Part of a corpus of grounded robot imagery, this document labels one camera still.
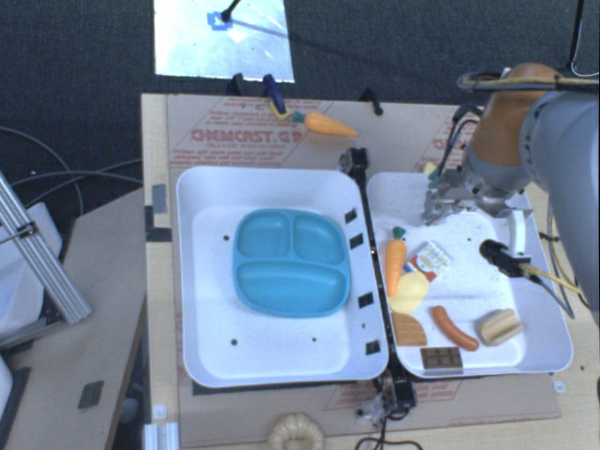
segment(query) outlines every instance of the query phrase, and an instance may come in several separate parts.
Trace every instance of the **black clip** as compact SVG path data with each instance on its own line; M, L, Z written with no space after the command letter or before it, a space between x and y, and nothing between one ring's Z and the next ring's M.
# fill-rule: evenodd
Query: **black clip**
M15 238L25 238L26 236L31 236L34 233L37 233L39 231L38 229L38 225L36 224L35 221L29 221L27 223L25 223L24 225L22 225L21 227L19 227L17 229L17 231L12 234L11 236L5 238L4 240L0 240L0 245L9 242L10 240L14 240Z
M358 101L370 101L373 103L373 111L376 115L383 115L382 104L377 98L377 94L370 88L365 88L363 95L360 96Z
M227 95L230 97L243 97L244 92L242 90L242 82L244 81L244 75L236 73L233 78L227 83Z
M506 253L508 247L494 240L486 240L479 247L479 253L508 277L523 277L521 265L532 261L529 257L513 257Z
M354 178L356 171L364 172L368 167L366 148L349 148L339 158L339 169Z
M544 232L538 232L538 235L540 236L540 238L542 240L548 240L549 242L557 243L557 242L561 241L561 237L559 237L559 236L550 236L550 235L548 235L548 234L546 234Z

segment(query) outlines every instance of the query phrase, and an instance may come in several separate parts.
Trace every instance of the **black wire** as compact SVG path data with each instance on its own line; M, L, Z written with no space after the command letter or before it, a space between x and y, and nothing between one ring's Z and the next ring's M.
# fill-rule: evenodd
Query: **black wire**
M537 275L529 275L529 280L532 281L533 283L536 283L537 285L539 285L540 287L542 287L544 290L546 290L546 292L548 292L548 294L556 301L556 303L559 304L559 306L562 308L562 310L564 311L564 313L566 313L572 319L575 319L575 313L573 312L573 309L569 305L568 300L566 300L566 303L563 302L559 298L559 296L552 290L552 287L550 287L539 276L537 276Z
M121 163L117 163L115 165L111 165L109 167L104 167L104 168L98 169L96 172L108 172L108 171L111 171L111 170L116 170L116 169L119 169L119 168L127 167L129 165L135 165L135 164L138 164L138 163L141 163L141 162L142 162L142 160L140 158L135 158L135 159L132 159L132 160L128 160L128 161L124 161L124 162L121 162ZM37 195L37 197L34 200L32 200L31 202L28 202L25 205L25 207L28 208L31 205L33 205L34 203L39 202L44 197L47 197L48 195L53 194L55 191L58 191L61 188L67 187L69 185L73 185L73 184L75 184L75 183L83 180L84 178L87 178L87 175L78 176L78 177L75 177L75 178L71 178L70 180L67 180L66 182L63 182L62 184L59 184L56 187L52 187L49 190L46 190L44 193L41 193L40 195Z
M546 226L547 226L547 234L550 238L554 236L554 232L552 230L552 219L554 218L554 210L552 209L552 205L550 204L550 200L547 202L547 215L546 215ZM550 254L550 261L552 263L552 270L554 270L554 275L557 277L561 276L561 272L559 270L559 266L557 264L556 252L554 251L553 245L548 245L547 247L548 253ZM575 312L571 307L571 302L569 301L569 297L566 295L566 289L563 285L559 283L559 290L561 291L562 300L564 301L564 305L560 303L558 297L555 297L556 301L559 302L559 305L566 311L566 314L575 319Z
M581 41L581 25L583 23L583 6L585 0L577 0L577 10L575 15L575 23L573 25L573 36L571 37L571 52L569 53L569 62L567 63L567 67L571 70L571 73L576 77L581 78L589 78L596 77L598 72L589 73L589 74L581 74L578 72L578 53L579 53L579 43Z
M590 304L585 301L585 298L583 298L583 295L581 293L579 294L579 300L581 300L581 303L584 307L586 307L587 309L591 309Z
M477 125L477 120L474 120L472 118L467 118L466 120L463 120L460 125L458 125L458 121L456 121L454 123L454 125L452 126L452 128L450 128L450 133L448 135L448 141L446 142L446 148L443 152L443 156L442 156L442 161L440 162L440 165L438 165L438 175L441 175L443 172L443 168L446 165L446 161L448 160L448 158L450 157L450 154L452 153L452 150L454 149L454 145L457 144L458 141L458 137L460 136L460 132L462 131L462 129L465 128L465 126L467 126L468 124L476 124Z
M107 173L102 171L91 171L91 170L71 170L69 172L48 172L48 173L40 173L38 175L29 176L27 178L23 178L21 180L17 180L16 182L12 182L11 185L13 187L17 187L19 185L23 185L29 182L35 182L36 180L40 180L43 178L50 178L55 176L73 176L80 175L84 177L95 176L100 178L113 178L116 180L123 180L126 182L131 182L137 185L141 185L142 180L138 180L137 178L132 178L130 176L118 175L115 173Z
M54 152L54 150L51 149L50 146L48 146L46 143L42 142L41 140L38 140L35 137L32 137L31 135L27 135L26 133L23 133L19 130L15 130L14 128L9 128L9 127L3 127L0 126L0 132L3 133L7 133L8 135L12 135L14 137L19 137L22 138L24 140L27 140L31 143L34 143L35 145L39 146L40 148L42 148L43 150L45 150L47 153L49 153L50 155L52 155L54 157L54 159L60 163L60 165L67 171L70 172L70 167L66 164L66 162L61 158L60 155L58 155L56 152ZM75 191L77 192L77 198L79 201L79 209L80 209L80 214L83 215L85 206L83 204L83 195L82 195L82 190L79 187L79 184L75 183Z
M408 415L408 411L406 411L400 417L391 417L391 416L386 417L383 420L382 431L380 433L379 438L365 437L363 439L360 439L356 443L356 446L354 447L354 450L360 450L360 447L362 446L362 444L366 443L366 442L375 442L376 443L375 446L371 450L383 450L383 446L384 445L393 445L393 446L413 445L417 450L423 450L423 447L419 443L414 442L412 440L403 440L403 441L398 441L398 442L391 442L391 441L388 441L388 440L385 439L385 432L386 432L387 420L393 420L393 421L402 420L402 418L404 418L406 415Z

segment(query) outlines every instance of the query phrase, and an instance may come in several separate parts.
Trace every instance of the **wooden table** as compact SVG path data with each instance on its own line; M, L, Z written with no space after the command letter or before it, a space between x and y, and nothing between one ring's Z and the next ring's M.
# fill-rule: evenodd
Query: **wooden table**
M340 112L356 113L358 127L368 125L365 105L360 103L345 102L336 107ZM402 106L387 104L383 106L389 114L398 111L399 122L402 126L418 128L425 116L425 112L436 112L432 106ZM160 95L147 95L142 98L143 122L143 154L144 154L144 184L145 201L147 208L156 208L158 193L170 195L169 189L169 161L170 147L167 135L167 126L173 115L168 115L167 98ZM424 138L419 133L413 133L415 138ZM320 162L336 154L336 148L327 147L330 143L319 141L320 146L314 146L314 159L316 168ZM397 153L388 142L383 140L373 144L376 155L375 171L410 171L400 162L394 161ZM286 160L296 168L302 166L300 160L293 156ZM535 210L536 221L539 228L545 228L546 195L536 187L528 188L528 195ZM158 212L151 212L153 225L158 232L170 229L171 208L169 198L166 205L161 204ZM179 396L177 390L177 365L175 345L175 314L173 295L173 252L172 244L165 239L155 239L147 243L148 261L148 325L150 345L150 379L151 379L151 404L153 406L153 424L161 426L165 423L179 421ZM571 366L553 376L557 388L564 388L564 393L558 395L562 417L560 419L517 421L511 423L445 427L434 429L419 429L402 432L389 432L388 440L415 440L424 448L433 449L505 449L539 448L563 450L565 448L598 448L599 443L599 402L597 396L597 382L600 376L600 359L598 343L598 327L593 322L590 313L576 298L571 298L577 319L568 321L569 332L574 346L574 358ZM329 449L352 448L358 436L330 437L327 439ZM233 446L223 446L230 450L251 450L267 448L266 443L247 443Z
M7 450L113 448L143 330L143 237L141 190L77 219L64 267L93 311L7 359L31 368ZM90 383L99 400L80 409Z

